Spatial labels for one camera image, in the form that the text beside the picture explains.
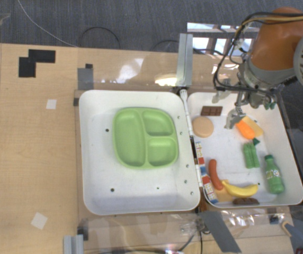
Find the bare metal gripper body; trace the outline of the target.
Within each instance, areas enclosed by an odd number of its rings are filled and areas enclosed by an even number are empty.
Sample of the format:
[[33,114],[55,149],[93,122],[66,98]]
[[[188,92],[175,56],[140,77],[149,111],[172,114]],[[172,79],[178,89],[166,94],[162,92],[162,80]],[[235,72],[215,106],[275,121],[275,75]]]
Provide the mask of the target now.
[[237,106],[250,105],[252,108],[275,108],[277,97],[268,88],[263,88],[249,78],[246,72],[237,74],[239,80],[239,89],[237,96]]

